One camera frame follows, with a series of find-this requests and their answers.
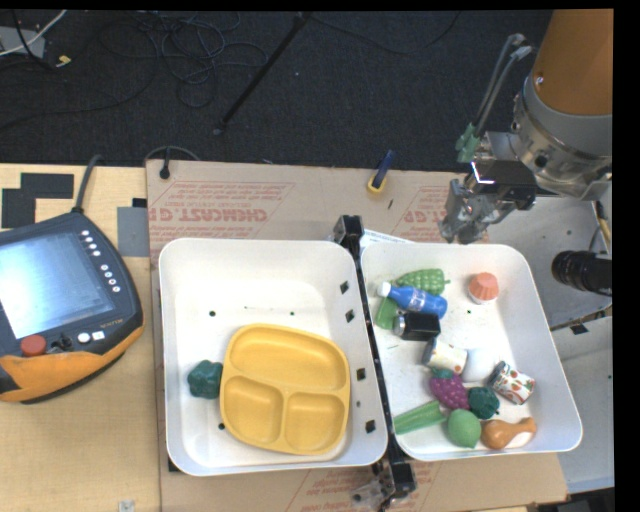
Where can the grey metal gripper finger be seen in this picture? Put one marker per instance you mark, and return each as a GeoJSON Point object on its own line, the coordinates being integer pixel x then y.
{"type": "Point", "coordinates": [452, 212]}
{"type": "Point", "coordinates": [482, 215]}

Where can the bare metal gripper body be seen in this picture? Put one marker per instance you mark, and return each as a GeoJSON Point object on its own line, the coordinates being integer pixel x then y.
{"type": "Point", "coordinates": [505, 177]}

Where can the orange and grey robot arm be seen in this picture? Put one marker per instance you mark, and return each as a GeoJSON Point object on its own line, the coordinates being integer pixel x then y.
{"type": "Point", "coordinates": [575, 55]}

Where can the green grapes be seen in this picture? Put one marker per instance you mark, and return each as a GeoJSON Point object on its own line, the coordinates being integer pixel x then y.
{"type": "Point", "coordinates": [425, 279]}

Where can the orange and white cupcake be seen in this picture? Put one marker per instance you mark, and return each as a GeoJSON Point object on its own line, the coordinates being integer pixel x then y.
{"type": "Point", "coordinates": [483, 287]}

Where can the blue bottle white cap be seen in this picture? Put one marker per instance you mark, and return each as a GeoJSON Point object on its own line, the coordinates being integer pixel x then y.
{"type": "Point", "coordinates": [417, 300]}

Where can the black can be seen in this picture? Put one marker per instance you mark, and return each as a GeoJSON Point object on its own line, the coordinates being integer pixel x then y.
{"type": "Point", "coordinates": [420, 326]}

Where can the light green vegetable piece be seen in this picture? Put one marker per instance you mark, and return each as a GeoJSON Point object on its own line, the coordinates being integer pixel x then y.
{"type": "Point", "coordinates": [385, 315]}

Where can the white plastic tray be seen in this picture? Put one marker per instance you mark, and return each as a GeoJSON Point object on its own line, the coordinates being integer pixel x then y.
{"type": "Point", "coordinates": [525, 340]}
{"type": "Point", "coordinates": [280, 280]}

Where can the brown cardboard board red print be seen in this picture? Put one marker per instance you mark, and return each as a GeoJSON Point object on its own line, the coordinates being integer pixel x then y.
{"type": "Point", "coordinates": [300, 205]}

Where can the thin black and white rod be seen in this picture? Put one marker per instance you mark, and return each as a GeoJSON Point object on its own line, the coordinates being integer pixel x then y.
{"type": "Point", "coordinates": [372, 345]}

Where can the white can orange print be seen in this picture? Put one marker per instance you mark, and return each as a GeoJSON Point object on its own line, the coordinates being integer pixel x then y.
{"type": "Point", "coordinates": [515, 384]}

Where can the purple grapes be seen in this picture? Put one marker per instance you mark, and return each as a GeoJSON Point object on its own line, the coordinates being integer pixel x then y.
{"type": "Point", "coordinates": [450, 391]}

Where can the dark green broccoli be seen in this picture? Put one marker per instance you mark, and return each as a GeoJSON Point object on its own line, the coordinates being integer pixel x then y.
{"type": "Point", "coordinates": [483, 402]}
{"type": "Point", "coordinates": [205, 379]}

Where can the green celery stick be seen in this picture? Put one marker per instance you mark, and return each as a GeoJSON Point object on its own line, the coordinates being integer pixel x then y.
{"type": "Point", "coordinates": [417, 417]}

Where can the green lime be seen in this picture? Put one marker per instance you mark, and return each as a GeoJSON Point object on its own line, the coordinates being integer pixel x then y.
{"type": "Point", "coordinates": [463, 428]}

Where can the brown chicken drumstick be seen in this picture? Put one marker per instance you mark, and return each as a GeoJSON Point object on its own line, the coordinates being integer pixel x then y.
{"type": "Point", "coordinates": [505, 432]}

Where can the yellow divided plate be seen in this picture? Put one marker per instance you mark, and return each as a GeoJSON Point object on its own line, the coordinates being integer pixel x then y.
{"type": "Point", "coordinates": [285, 390]}

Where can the black cylinder on white bracket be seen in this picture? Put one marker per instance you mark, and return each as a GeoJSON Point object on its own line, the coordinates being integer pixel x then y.
{"type": "Point", "coordinates": [580, 270]}

